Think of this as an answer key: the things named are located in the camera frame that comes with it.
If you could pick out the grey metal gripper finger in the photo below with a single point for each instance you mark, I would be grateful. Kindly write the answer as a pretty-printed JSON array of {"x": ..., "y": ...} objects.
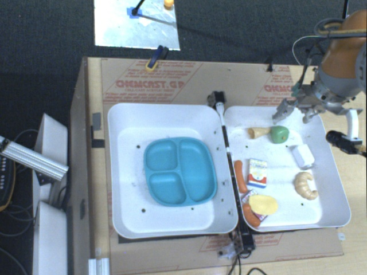
[
  {"x": 309, "y": 115},
  {"x": 282, "y": 110}
]

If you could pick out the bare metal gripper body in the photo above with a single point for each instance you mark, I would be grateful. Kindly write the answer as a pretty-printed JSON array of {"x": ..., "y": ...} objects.
[{"x": 315, "y": 99}]

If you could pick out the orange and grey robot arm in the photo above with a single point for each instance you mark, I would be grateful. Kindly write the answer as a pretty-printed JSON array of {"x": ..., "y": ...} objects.
[{"x": 339, "y": 59}]

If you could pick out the green pepper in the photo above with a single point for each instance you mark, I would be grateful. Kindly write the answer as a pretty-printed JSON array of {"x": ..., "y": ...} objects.
[{"x": 278, "y": 135}]

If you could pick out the beige ice cream cone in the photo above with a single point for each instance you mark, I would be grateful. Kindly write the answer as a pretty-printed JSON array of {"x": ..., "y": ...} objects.
[{"x": 258, "y": 132}]

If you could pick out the red and white carton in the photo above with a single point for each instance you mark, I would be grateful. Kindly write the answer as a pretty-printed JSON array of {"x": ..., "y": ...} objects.
[{"x": 257, "y": 173}]

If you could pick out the thin black and white rod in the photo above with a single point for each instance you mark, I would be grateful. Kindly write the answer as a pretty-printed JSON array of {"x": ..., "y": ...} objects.
[{"x": 229, "y": 153}]

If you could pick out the beige croissant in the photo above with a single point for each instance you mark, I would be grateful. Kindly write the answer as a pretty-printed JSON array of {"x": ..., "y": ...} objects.
[{"x": 302, "y": 186}]

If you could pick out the orange sausage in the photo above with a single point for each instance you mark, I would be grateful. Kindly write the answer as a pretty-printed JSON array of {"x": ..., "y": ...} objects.
[
  {"x": 252, "y": 218},
  {"x": 241, "y": 176}
]

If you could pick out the pink and white packet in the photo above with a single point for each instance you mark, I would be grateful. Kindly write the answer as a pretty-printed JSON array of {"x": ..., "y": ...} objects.
[{"x": 247, "y": 196}]

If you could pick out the yellow potato chip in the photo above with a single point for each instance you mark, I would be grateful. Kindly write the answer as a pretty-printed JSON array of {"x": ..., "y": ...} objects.
[{"x": 263, "y": 205}]

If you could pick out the white plastic tray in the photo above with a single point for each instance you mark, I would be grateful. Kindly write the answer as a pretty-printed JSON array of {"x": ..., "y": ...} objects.
[
  {"x": 286, "y": 211},
  {"x": 129, "y": 168}
]

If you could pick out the brown cardboard board, red print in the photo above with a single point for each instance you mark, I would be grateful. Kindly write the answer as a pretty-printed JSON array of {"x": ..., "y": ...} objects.
[{"x": 186, "y": 84}]

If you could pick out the blue divided plate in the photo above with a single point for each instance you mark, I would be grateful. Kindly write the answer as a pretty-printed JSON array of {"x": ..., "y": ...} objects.
[{"x": 180, "y": 170}]

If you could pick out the yellow round object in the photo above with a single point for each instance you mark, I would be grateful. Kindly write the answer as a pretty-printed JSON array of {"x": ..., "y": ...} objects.
[{"x": 168, "y": 2}]

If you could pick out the black cylinder on white bracket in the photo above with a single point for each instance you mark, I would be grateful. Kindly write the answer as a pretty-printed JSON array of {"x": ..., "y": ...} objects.
[{"x": 341, "y": 142}]

